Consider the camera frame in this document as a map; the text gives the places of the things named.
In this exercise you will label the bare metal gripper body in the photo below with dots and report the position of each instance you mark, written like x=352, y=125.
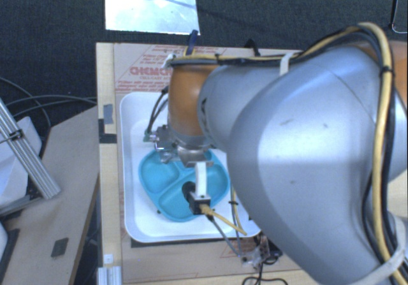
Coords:
x=191, y=154

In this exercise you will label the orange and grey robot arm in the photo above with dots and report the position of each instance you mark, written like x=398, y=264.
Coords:
x=303, y=156

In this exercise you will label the blue divided plate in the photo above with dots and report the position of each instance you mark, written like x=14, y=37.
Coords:
x=159, y=175

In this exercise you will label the white plastic tray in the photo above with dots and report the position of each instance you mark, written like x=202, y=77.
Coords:
x=134, y=137

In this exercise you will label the brown cardboard board red print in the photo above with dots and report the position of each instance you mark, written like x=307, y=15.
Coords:
x=178, y=258

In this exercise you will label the black cylinder on white bracket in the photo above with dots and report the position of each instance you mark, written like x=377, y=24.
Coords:
x=201, y=181

